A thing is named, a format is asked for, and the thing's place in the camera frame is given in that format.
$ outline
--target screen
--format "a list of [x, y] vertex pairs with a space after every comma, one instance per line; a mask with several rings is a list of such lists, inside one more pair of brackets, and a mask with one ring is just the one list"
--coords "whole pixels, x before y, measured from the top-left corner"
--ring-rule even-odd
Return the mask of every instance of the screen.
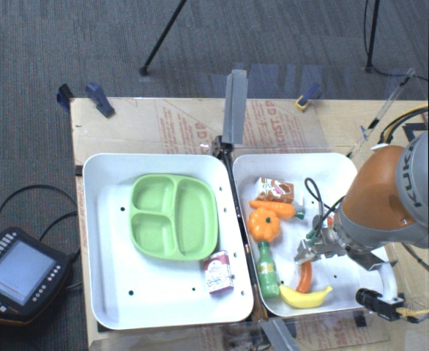
[[55, 262], [28, 244], [15, 242], [0, 259], [0, 293], [23, 306]]

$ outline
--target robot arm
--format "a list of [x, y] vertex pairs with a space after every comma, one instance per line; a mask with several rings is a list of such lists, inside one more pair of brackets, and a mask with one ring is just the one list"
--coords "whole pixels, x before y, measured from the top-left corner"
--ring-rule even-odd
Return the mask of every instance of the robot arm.
[[[395, 302], [396, 283], [386, 281], [385, 270], [396, 262], [384, 262], [372, 251], [392, 242], [429, 247], [428, 132], [406, 148], [385, 146], [374, 153], [335, 210], [333, 223], [323, 221], [315, 217], [316, 231], [300, 242], [294, 260], [300, 264], [347, 254], [366, 270], [378, 270], [382, 299]], [[357, 293], [358, 302], [367, 300], [364, 295]]]

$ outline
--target tripod leg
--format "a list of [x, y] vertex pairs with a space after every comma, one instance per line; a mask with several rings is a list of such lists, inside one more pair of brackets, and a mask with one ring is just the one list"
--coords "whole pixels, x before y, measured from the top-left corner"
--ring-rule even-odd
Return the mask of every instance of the tripod leg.
[[159, 47], [162, 45], [164, 38], [168, 34], [169, 30], [171, 30], [172, 25], [176, 21], [177, 16], [179, 15], [180, 11], [184, 7], [186, 1], [187, 0], [181, 0], [179, 2], [179, 5], [177, 6], [175, 12], [172, 14], [171, 19], [169, 20], [169, 22], [168, 22], [167, 26], [165, 27], [163, 33], [161, 34], [160, 38], [158, 39], [156, 45], [154, 46], [153, 51], [149, 54], [149, 57], [146, 60], [145, 64], [140, 68], [140, 74], [141, 75], [143, 75], [143, 76], [148, 75], [148, 67], [151, 64], [153, 57], [156, 55], [157, 50], [159, 50]]
[[373, 66], [374, 39], [376, 38], [378, 5], [379, 5], [380, 1], [381, 0], [375, 0], [375, 3], [374, 3], [373, 25], [372, 25], [372, 28], [370, 30], [368, 63], [366, 64], [366, 70], [368, 72], [371, 72], [372, 68], [374, 67]]

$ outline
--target table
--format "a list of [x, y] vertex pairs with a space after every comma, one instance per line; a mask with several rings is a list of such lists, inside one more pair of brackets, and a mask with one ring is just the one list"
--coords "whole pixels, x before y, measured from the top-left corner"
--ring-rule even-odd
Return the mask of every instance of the table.
[[[124, 347], [129, 337], [142, 332], [99, 332], [97, 330], [89, 301], [86, 209], [81, 177], [84, 162], [93, 154], [102, 152], [207, 154], [214, 138], [223, 132], [224, 99], [108, 99], [116, 110], [116, 114], [110, 118], [105, 118], [90, 99], [76, 98], [70, 103], [72, 140], [77, 168], [76, 185], [87, 335], [89, 345], [95, 347], [92, 350], [106, 350], [106, 344], [109, 347], [111, 345], [116, 347], [117, 344], [119, 347]], [[240, 154], [249, 152], [275, 154], [331, 150], [347, 154], [358, 140], [362, 126], [366, 127], [384, 104], [383, 100], [313, 100], [308, 108], [301, 112], [293, 107], [294, 102], [295, 100], [290, 99], [248, 99], [245, 144], [239, 149], [236, 147], [235, 151]], [[397, 100], [393, 103], [376, 127], [376, 131], [353, 158], [358, 169], [372, 154], [369, 148], [376, 144], [381, 129], [401, 113], [421, 104], [424, 102]], [[422, 121], [421, 116], [417, 118], [418, 122]], [[392, 143], [405, 146], [407, 142], [403, 132], [397, 131]], [[399, 290], [414, 295], [417, 300], [425, 300], [429, 303], [428, 274], [403, 251], [400, 245], [392, 244], [386, 249], [390, 259], [399, 259], [395, 270]], [[429, 261], [428, 250], [418, 249], [417, 251], [424, 261]], [[374, 318], [373, 325], [375, 325], [374, 329], [365, 334], [364, 339], [362, 334], [355, 334], [346, 329], [333, 328], [321, 335], [313, 335], [302, 334], [300, 332], [304, 329], [298, 328], [296, 340], [304, 350], [320, 350], [321, 347], [330, 348], [330, 346], [347, 347], [350, 350], [380, 350], [382, 344], [376, 345], [377, 341], [385, 341], [385, 347], [388, 350], [421, 350], [429, 345], [429, 320], [413, 325], [404, 321], [386, 322], [383, 319]], [[220, 336], [219, 328], [211, 330], [203, 328], [199, 331], [211, 340], [216, 340]], [[183, 334], [187, 338], [183, 341], [189, 342], [196, 339], [198, 344], [201, 344], [200, 336], [191, 334], [192, 338]], [[202, 347], [203, 351], [223, 349], [219, 348], [219, 339], [216, 346], [213, 342], [211, 346], [205, 342]]]

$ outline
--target bottle label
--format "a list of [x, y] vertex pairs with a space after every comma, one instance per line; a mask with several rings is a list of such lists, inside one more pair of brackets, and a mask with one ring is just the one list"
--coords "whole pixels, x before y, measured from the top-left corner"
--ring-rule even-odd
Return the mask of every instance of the bottle label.
[[260, 263], [260, 274], [274, 273], [276, 271], [273, 263]]

